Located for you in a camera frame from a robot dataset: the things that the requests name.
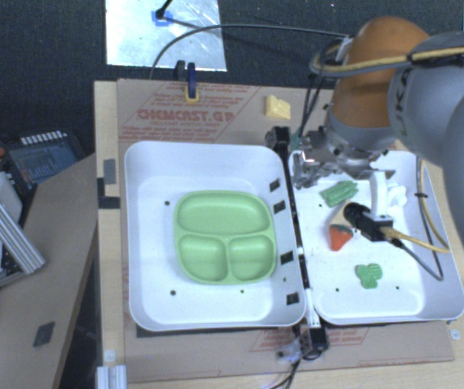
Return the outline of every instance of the white divided tray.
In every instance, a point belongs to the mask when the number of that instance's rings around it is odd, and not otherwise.
[[[127,151],[125,177],[130,311],[139,326],[152,331],[278,327],[301,320],[305,299],[296,240],[283,165],[274,152],[144,141]],[[275,181],[279,187],[272,191]],[[269,277],[252,284],[202,284],[182,271],[174,211],[183,195],[198,190],[247,192],[266,203],[277,243],[277,263]],[[285,209],[275,212],[281,202]]]
[[[374,169],[393,169],[391,180],[407,189],[407,204],[389,209],[394,227],[427,241],[427,236],[415,197],[415,156],[409,152],[390,152],[373,165]],[[370,242],[361,234],[340,250],[330,250],[328,226],[338,210],[327,207],[319,192],[342,180],[345,174],[325,177],[316,187],[295,190],[302,241],[309,279],[313,288],[313,304],[327,321],[339,324],[395,323],[453,319],[464,311],[464,292],[452,254],[437,254],[444,280],[430,276],[409,254],[387,242]],[[359,192],[351,200],[371,207],[368,180],[357,181]],[[441,236],[447,240],[435,195],[427,174],[424,192],[432,220]],[[428,266],[438,272],[430,250],[405,243]],[[364,289],[355,275],[355,266],[377,263],[383,276],[375,289]]]

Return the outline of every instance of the aluminum foil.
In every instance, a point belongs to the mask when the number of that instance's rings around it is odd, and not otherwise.
[[[105,0],[109,65],[152,66],[169,41],[193,30],[155,18],[155,11],[165,1]],[[196,27],[220,23],[217,0],[173,0],[165,17]],[[226,71],[220,29],[196,33],[177,42],[160,59],[158,67],[173,68],[178,60],[195,62],[201,71]]]

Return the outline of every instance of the dark background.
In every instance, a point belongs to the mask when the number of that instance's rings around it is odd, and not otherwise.
[[[396,15],[429,34],[460,30],[463,0],[218,0],[221,22],[282,24],[354,34],[370,19]],[[227,30],[228,72],[198,80],[305,87],[309,59],[328,36]],[[69,127],[94,152],[93,82],[146,78],[147,68],[107,66],[104,0],[0,0],[0,137]],[[157,79],[172,72],[158,70]],[[93,387],[96,278],[90,275],[62,381]]]

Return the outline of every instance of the green divided plate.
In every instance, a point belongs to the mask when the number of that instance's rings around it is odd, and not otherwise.
[[[275,269],[273,220],[266,204],[253,194],[186,194],[176,205],[174,238],[183,271],[204,284],[252,283]]]

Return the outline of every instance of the yellow cable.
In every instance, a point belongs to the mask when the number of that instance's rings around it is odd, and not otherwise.
[[[372,61],[357,62],[349,65],[324,65],[321,66],[319,56],[316,56],[313,60],[313,67],[324,72],[352,72],[359,71],[365,68],[374,67],[374,66],[391,66],[393,64],[403,63],[403,62],[415,62],[415,61],[424,61],[427,59],[433,58],[448,58],[450,56],[464,54],[464,46],[459,46],[456,48],[446,48],[446,49],[435,49],[435,50],[425,50],[423,52],[411,53],[410,55],[401,55],[393,56],[390,58],[380,58],[374,59]]]
[[[429,250],[434,250],[435,252],[441,252],[442,254],[449,253],[449,250],[447,249],[439,248],[438,246],[434,246],[425,241],[421,241],[420,239],[417,239],[416,237],[408,236],[405,233],[399,232],[398,230],[394,228],[390,228],[389,226],[385,226],[381,228],[381,231],[389,239],[404,239],[405,241],[416,243],[417,245],[421,245],[424,248],[428,248]]]
[[[424,161],[421,160],[420,163],[419,163],[419,166],[420,166],[420,178],[419,178],[419,193],[422,193],[424,192]],[[444,240],[444,238],[439,234],[439,231],[436,230],[436,226],[433,224],[433,221],[432,221],[432,216],[428,210],[428,206],[426,205],[426,199],[424,198],[424,196],[421,196],[420,197],[420,201],[422,202],[422,206],[423,206],[423,210],[424,210],[424,215],[426,216],[426,220],[428,221],[428,225],[430,227],[430,229],[433,231],[433,233],[435,234],[436,238],[439,240],[439,242],[442,244],[442,246],[444,248],[449,248],[449,245],[447,244],[447,242]]]

